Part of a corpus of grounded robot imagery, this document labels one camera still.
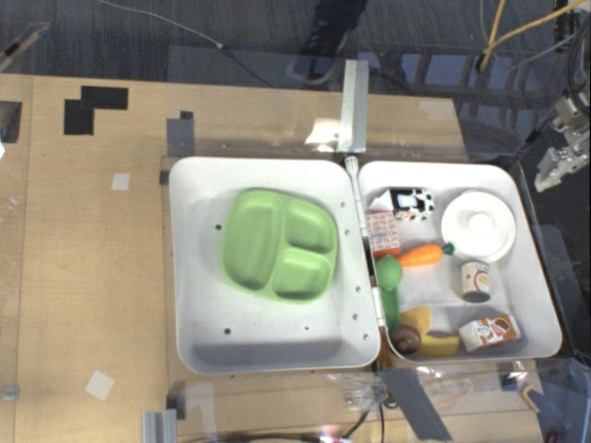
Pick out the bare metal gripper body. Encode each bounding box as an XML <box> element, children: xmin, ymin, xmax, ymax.
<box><xmin>549</xmin><ymin>95</ymin><xmax>591</xmax><ymax>134</ymax></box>

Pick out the white round bowl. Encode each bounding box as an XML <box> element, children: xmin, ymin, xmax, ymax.
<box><xmin>440</xmin><ymin>191</ymin><xmax>517</xmax><ymax>264</ymax></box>

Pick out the white and orange can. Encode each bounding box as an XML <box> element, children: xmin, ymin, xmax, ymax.
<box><xmin>460</xmin><ymin>260</ymin><xmax>492</xmax><ymax>305</ymax></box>

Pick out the white plastic tray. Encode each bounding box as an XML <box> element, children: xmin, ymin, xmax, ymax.
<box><xmin>356</xmin><ymin>160</ymin><xmax>564</xmax><ymax>365</ymax></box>
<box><xmin>168</xmin><ymin>156</ymin><xmax>382</xmax><ymax>377</ymax></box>

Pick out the black and white cow carton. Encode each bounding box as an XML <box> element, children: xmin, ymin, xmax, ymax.
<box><xmin>368</xmin><ymin>186</ymin><xmax>437</xmax><ymax>223</ymax></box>

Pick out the orange carrot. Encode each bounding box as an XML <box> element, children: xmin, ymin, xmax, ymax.
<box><xmin>396</xmin><ymin>242</ymin><xmax>456</xmax><ymax>269</ymax></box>

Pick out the white and brown carton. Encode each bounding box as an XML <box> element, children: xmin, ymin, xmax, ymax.
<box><xmin>457</xmin><ymin>313</ymin><xmax>524</xmax><ymax>354</ymax></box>

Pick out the orange and white carton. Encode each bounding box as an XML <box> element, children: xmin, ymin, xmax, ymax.
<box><xmin>365</xmin><ymin>210</ymin><xmax>403</xmax><ymax>259</ymax></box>

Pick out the thin black and white rod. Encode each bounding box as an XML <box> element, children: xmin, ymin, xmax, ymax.
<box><xmin>344</xmin><ymin>155</ymin><xmax>387</xmax><ymax>332</ymax></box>

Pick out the yellow toy bread slice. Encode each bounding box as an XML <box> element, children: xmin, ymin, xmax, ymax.
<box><xmin>399</xmin><ymin>305</ymin><xmax>433</xmax><ymax>337</ymax></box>

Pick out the yellow toy cheese wedge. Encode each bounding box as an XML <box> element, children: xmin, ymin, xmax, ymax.
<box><xmin>416</xmin><ymin>331</ymin><xmax>462</xmax><ymax>359</ymax></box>

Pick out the brown doughnut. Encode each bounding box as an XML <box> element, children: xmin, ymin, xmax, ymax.
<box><xmin>391</xmin><ymin>324</ymin><xmax>423</xmax><ymax>356</ymax></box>

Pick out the person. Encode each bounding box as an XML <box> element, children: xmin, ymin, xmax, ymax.
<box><xmin>295</xmin><ymin>0</ymin><xmax>378</xmax><ymax>87</ymax></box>

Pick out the green divided plate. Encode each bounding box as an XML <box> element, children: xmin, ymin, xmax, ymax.
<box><xmin>220</xmin><ymin>187</ymin><xmax>340</xmax><ymax>303</ymax></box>

